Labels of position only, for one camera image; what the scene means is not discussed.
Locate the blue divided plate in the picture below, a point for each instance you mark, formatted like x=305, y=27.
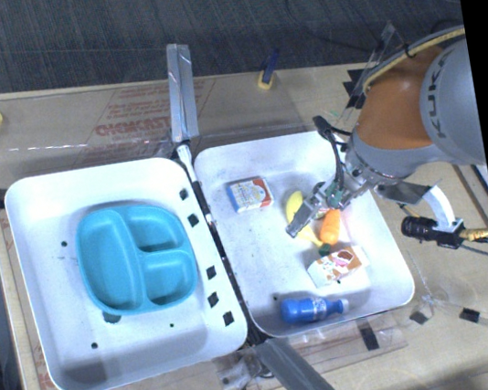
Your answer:
x=112, y=262

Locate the yellow banana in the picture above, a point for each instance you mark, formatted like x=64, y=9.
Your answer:
x=293, y=203

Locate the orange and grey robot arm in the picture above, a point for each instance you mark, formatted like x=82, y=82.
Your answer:
x=398, y=117

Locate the orange carrot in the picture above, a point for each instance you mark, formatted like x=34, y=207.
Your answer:
x=330, y=226

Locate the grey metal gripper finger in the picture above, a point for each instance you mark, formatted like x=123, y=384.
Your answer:
x=315, y=193
x=300, y=219

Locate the white and orange carton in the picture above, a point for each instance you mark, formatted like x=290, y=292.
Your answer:
x=337, y=266

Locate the white plastic tray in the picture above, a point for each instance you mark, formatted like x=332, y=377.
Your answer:
x=136, y=355
x=259, y=256

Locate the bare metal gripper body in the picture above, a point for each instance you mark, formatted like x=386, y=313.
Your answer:
x=353, y=182

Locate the white carton, red blue print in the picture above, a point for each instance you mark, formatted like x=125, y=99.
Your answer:
x=249, y=194

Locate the brown cardboard board, red print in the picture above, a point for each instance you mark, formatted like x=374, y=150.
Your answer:
x=77, y=138

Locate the blue bottle with white cap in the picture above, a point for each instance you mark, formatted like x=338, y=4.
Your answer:
x=305, y=310

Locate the black cylinder on white bracket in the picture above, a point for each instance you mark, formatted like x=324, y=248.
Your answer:
x=423, y=228

